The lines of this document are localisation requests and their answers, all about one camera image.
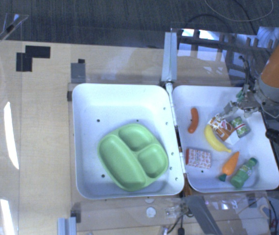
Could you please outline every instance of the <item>dark gray carpet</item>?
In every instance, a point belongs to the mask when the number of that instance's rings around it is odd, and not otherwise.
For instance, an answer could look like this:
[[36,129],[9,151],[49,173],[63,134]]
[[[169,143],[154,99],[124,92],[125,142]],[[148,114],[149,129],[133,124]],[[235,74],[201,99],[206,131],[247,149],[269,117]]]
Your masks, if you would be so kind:
[[[232,0],[208,0],[220,13],[247,19]],[[265,15],[270,0],[237,0],[250,19]],[[252,23],[237,23],[212,12],[203,0],[0,0],[0,12],[29,15],[24,23],[27,41],[162,47],[164,32],[192,23],[221,24],[225,29],[253,34],[259,26],[279,27],[279,0],[271,15]]]

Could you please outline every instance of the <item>bottle label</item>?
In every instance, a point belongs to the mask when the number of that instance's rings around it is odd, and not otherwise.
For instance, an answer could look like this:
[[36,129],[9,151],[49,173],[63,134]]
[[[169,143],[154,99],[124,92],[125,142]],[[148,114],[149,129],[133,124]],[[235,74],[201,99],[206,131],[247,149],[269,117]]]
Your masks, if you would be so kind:
[[239,170],[245,172],[249,177],[252,174],[252,170],[247,165],[243,165]]

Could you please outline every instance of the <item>white cable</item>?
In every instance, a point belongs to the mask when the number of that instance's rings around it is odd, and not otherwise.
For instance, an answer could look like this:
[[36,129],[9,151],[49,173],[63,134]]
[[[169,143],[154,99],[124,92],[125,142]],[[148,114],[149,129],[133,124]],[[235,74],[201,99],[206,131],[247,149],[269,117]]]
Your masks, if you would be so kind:
[[273,1],[271,0],[271,10],[270,10],[270,12],[268,12],[266,15],[264,15],[264,16],[262,16],[262,17],[259,17],[259,18],[251,19],[251,20],[236,20],[236,19],[228,18],[228,17],[226,17],[226,16],[220,14],[218,11],[216,11],[214,8],[212,8],[212,7],[209,5],[209,3],[207,2],[207,0],[204,0],[204,2],[206,3],[206,5],[207,5],[212,11],[214,11],[215,13],[217,13],[219,16],[221,16],[221,17],[223,17],[223,18],[225,18],[225,19],[228,19],[228,20],[230,20],[230,21],[233,21],[233,22],[252,22],[252,21],[256,21],[256,20],[259,20],[259,19],[262,19],[262,18],[265,18],[265,17],[269,16],[269,15],[272,13],[272,11],[273,11]]

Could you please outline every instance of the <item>white tray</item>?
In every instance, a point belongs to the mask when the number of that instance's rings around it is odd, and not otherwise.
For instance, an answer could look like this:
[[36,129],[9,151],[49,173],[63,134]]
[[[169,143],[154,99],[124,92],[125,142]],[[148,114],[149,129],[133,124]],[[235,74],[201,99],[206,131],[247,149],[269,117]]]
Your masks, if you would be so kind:
[[[212,155],[210,169],[186,167],[190,185],[199,192],[271,190],[279,186],[279,170],[270,142],[265,137],[266,129],[261,114],[254,113],[245,119],[241,110],[238,110],[234,117],[241,116],[252,130],[233,147],[227,146],[232,148],[232,152],[240,151],[235,171],[250,157],[257,158],[258,164],[241,189],[231,185],[230,177],[227,177],[225,182],[217,178],[222,173],[222,166],[230,157],[230,153],[214,151],[206,141],[203,130],[208,121],[221,112],[229,101],[236,101],[239,90],[240,88],[234,87],[211,86],[178,86],[174,89],[173,101],[184,154],[186,148],[190,147],[210,151]],[[187,129],[191,120],[190,110],[193,107],[199,112],[199,125],[196,131],[190,134]]]
[[[175,195],[184,186],[172,111],[167,92],[151,85],[80,84],[73,91],[76,184],[83,197],[106,199]],[[169,158],[169,168],[148,187],[128,192],[106,174],[97,145],[109,132],[128,123],[146,126]]]

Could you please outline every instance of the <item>table surface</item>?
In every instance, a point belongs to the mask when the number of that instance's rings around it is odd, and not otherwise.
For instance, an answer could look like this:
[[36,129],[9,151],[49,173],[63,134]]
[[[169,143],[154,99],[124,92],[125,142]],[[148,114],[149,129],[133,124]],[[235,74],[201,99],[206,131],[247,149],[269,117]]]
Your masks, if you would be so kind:
[[[17,72],[16,53],[25,52],[26,46],[51,47],[50,58],[33,58],[32,72]],[[71,82],[71,63],[78,59],[85,59],[87,82],[112,83],[139,83],[147,82],[157,84],[162,70],[163,50],[154,48],[133,47],[106,47],[83,46],[70,44],[33,43],[4,41],[0,44],[0,108],[2,109],[11,99],[11,114],[15,136],[19,170],[12,167],[8,156],[2,154],[5,168],[0,171],[0,199],[7,199],[11,207],[11,216],[15,232],[20,235],[56,234],[57,219],[68,218],[72,208],[72,169],[71,169],[71,129],[69,123],[69,102],[67,101],[68,84]],[[191,59],[185,58],[181,53],[178,67],[181,78],[193,75],[193,79],[209,81],[217,79],[220,85],[229,86],[231,82],[226,66],[221,63],[216,70],[209,68],[197,69],[197,65],[190,67]],[[12,102],[20,103],[18,107]],[[5,134],[0,133],[2,142]],[[267,205],[267,194],[260,193],[257,205]],[[110,206],[112,212],[104,209],[91,210],[87,215],[85,225],[80,225],[79,235],[88,234],[158,234],[160,224],[169,227],[175,218],[166,218],[164,215],[163,200],[156,199],[158,215],[147,218],[145,210],[153,205],[140,199],[134,212],[142,215],[147,224],[140,227],[125,227],[127,215],[116,211],[114,203]],[[3,202],[0,204],[3,215]],[[237,216],[230,218],[227,213],[224,217],[217,218],[217,223],[223,232],[228,229],[246,229],[255,234],[269,233],[268,220],[260,214],[259,208],[247,208],[248,203],[238,206]],[[214,217],[220,212],[212,207]],[[103,222],[110,215],[121,217],[120,224],[114,224],[114,229],[108,227],[103,230]],[[139,217],[130,217],[138,221]],[[2,225],[0,214],[0,231],[7,231],[8,227]],[[184,219],[187,234],[202,234],[202,230],[195,218]]]

